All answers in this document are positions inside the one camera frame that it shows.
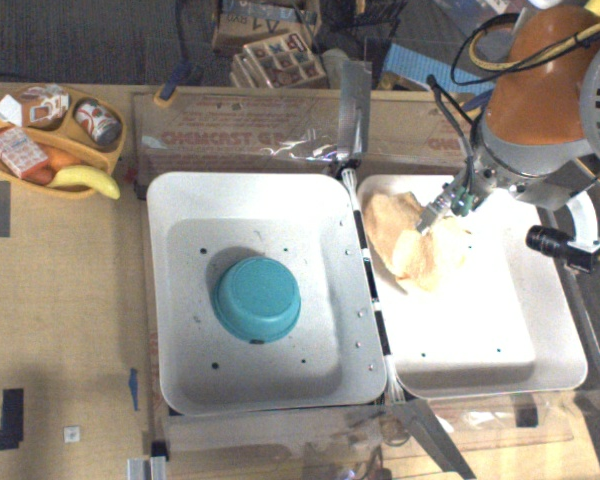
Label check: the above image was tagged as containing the orange and white carton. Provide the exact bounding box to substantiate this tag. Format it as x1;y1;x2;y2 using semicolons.
0;84;71;130

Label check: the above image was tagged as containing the yellow banana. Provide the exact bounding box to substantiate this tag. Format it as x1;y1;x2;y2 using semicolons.
46;164;123;201

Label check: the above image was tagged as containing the black block with thin wires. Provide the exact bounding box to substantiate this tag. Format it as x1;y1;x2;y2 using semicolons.
332;150;366;178

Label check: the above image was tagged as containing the red and white can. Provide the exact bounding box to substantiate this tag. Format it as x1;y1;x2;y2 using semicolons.
73;98;123;147

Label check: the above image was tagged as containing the teal bowl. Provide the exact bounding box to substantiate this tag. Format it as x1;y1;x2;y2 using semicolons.
210;255;303;346

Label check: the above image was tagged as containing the orange carrot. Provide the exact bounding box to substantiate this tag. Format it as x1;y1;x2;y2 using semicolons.
23;144;83;186

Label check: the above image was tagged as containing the red and white box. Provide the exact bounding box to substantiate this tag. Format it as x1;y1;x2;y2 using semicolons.
0;126;51;180

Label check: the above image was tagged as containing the white plastic tray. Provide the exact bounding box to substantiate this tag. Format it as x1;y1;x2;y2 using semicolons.
355;173;590;401
145;170;389;416

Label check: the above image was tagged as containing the brown cardboard board red print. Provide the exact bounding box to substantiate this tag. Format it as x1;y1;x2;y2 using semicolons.
131;86;584;462

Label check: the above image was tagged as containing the orange divided plate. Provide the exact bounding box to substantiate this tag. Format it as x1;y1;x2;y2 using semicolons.
0;83;128;201

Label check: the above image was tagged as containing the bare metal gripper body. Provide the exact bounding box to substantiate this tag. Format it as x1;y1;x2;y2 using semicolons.
435;166;499;216

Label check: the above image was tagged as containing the black cylinder on white bracket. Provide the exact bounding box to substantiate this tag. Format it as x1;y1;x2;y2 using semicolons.
525;190;600;275

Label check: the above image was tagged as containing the tan flat bread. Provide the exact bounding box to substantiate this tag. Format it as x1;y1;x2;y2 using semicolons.
361;190;437;280

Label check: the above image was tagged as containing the pale yellow bread piece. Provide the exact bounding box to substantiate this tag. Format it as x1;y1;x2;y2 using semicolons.
391;214;470;293

